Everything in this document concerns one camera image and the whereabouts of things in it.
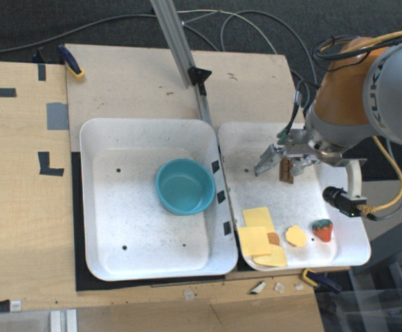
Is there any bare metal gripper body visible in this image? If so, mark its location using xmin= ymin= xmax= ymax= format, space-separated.
xmin=282 ymin=127 xmax=347 ymax=168

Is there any brown chocolate bar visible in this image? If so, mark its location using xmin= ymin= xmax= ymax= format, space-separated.
xmin=278 ymin=157 xmax=295 ymax=185

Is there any white plastic tray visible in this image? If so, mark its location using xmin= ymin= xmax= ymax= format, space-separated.
xmin=217 ymin=121 xmax=372 ymax=272
xmin=79 ymin=118 xmax=239 ymax=282

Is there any yellow cheese slice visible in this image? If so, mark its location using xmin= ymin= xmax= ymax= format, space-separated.
xmin=251 ymin=243 xmax=288 ymax=268
xmin=237 ymin=226 xmax=272 ymax=257
xmin=242 ymin=206 xmax=275 ymax=234

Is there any red strawberry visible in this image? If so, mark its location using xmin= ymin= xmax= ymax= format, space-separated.
xmin=311 ymin=219 xmax=334 ymax=243

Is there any round yellow chip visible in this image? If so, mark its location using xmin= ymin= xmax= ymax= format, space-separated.
xmin=285 ymin=224 xmax=308 ymax=248

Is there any blue bowl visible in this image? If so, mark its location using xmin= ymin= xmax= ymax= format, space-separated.
xmin=155 ymin=158 xmax=217 ymax=216

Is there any pale wood board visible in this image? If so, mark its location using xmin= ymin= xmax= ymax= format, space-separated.
xmin=64 ymin=43 xmax=351 ymax=291

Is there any black cylinder on white bracket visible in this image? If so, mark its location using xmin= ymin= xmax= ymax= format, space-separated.
xmin=322 ymin=159 xmax=368 ymax=218

